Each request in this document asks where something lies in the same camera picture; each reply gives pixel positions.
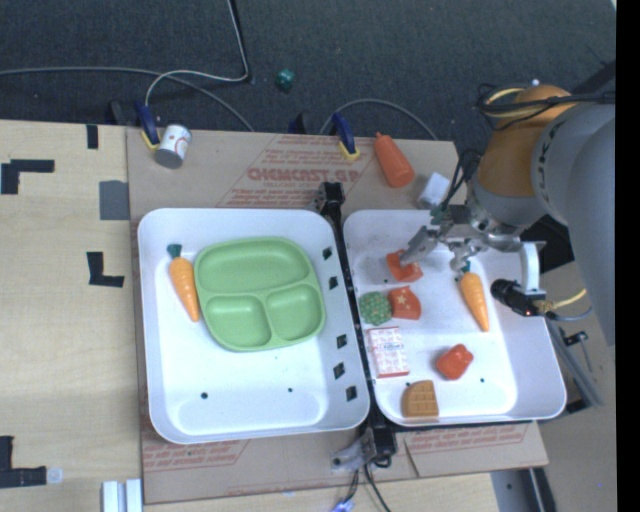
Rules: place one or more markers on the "brown cardboard board, red print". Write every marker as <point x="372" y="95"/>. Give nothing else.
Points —
<point x="280" y="165"/>

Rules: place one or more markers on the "orange bottle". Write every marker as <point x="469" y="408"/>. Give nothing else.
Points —
<point x="394" y="162"/>

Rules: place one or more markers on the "black cylinder on white bracket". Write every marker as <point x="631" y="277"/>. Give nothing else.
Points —
<point x="515" y="295"/>

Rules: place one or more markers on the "red block with yellow stars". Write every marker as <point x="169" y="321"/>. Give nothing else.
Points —
<point x="405" y="304"/>

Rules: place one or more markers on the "small white cup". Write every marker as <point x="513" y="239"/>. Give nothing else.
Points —
<point x="434" y="190"/>

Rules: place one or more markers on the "red bell pepper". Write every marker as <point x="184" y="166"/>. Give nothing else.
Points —
<point x="454" y="362"/>

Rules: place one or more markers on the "green divided plate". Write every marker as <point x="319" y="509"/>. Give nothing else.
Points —
<point x="255" y="290"/>

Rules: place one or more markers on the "green dotted round toy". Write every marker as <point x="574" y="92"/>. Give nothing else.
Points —
<point x="375" y="308"/>

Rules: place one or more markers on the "red wedge toy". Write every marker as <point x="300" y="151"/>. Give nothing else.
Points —
<point x="407" y="272"/>

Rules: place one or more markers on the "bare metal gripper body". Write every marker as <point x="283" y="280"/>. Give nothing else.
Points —
<point x="467" y="227"/>

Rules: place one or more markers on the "small dark green ball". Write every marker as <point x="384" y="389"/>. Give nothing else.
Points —
<point x="285" y="79"/>

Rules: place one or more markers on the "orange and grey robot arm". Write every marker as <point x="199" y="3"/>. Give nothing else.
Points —
<point x="575" y="165"/>

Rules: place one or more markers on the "white plastic tray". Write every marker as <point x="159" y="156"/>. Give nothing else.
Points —
<point x="450" y="310"/>
<point x="250" y="385"/>

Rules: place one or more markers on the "orange carrot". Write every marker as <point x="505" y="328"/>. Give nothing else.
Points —
<point x="476" y="297"/>
<point x="184" y="285"/>

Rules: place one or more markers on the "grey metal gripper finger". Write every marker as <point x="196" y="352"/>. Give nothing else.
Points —
<point x="421" y="245"/>
<point x="460" y="260"/>

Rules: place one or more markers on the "white can with red print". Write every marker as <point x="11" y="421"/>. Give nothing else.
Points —
<point x="174" y="145"/>

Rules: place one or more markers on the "red and white carton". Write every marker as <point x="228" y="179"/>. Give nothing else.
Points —
<point x="389" y="352"/>

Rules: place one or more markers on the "orange waffle biscuit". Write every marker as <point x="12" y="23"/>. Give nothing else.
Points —
<point x="420" y="400"/>

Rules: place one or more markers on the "thin black rod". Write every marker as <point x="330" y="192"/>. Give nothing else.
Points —
<point x="356" y="310"/>

